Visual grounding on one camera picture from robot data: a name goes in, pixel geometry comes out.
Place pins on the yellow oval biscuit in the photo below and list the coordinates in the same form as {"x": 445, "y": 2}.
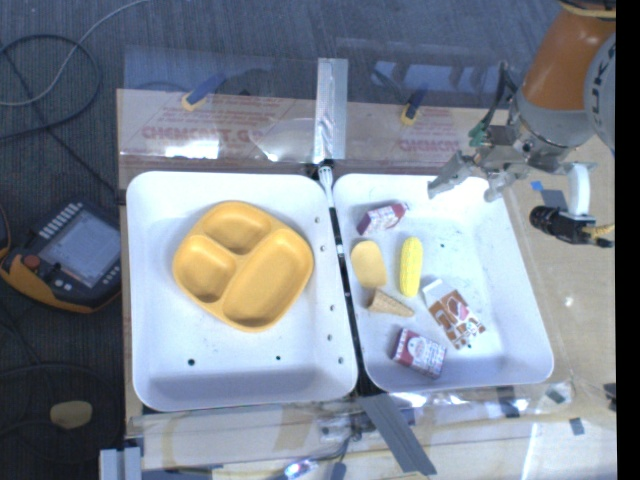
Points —
{"x": 369, "y": 264}

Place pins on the tan ice cream cone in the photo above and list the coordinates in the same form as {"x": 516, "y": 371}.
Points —
{"x": 387, "y": 303}

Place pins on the black cylinder on white bracket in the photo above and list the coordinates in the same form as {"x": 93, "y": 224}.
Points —
{"x": 562, "y": 223}

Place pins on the yellow oval lump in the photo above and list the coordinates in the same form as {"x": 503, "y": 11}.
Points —
{"x": 71, "y": 414}

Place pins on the red and white carton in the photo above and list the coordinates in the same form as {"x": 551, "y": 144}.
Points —
{"x": 419, "y": 353}

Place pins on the yellow corn cob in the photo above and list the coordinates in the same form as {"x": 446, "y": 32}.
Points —
{"x": 411, "y": 268}

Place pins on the brown and white carton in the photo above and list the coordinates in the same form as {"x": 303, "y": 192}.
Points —
{"x": 455, "y": 315}

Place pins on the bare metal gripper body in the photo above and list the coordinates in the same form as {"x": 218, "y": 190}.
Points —
{"x": 505, "y": 155}

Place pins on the yellow divided plate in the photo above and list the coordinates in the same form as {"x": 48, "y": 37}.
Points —
{"x": 260, "y": 283}

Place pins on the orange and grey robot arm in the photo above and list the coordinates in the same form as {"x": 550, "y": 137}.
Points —
{"x": 560, "y": 63}

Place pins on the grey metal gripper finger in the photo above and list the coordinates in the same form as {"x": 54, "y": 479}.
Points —
{"x": 452, "y": 172}
{"x": 496, "y": 184}

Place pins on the white plastic tray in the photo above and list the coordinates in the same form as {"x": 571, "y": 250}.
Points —
{"x": 165, "y": 358}
{"x": 480, "y": 248}

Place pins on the brown cardboard board red print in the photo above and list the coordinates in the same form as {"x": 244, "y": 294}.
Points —
{"x": 240, "y": 133}

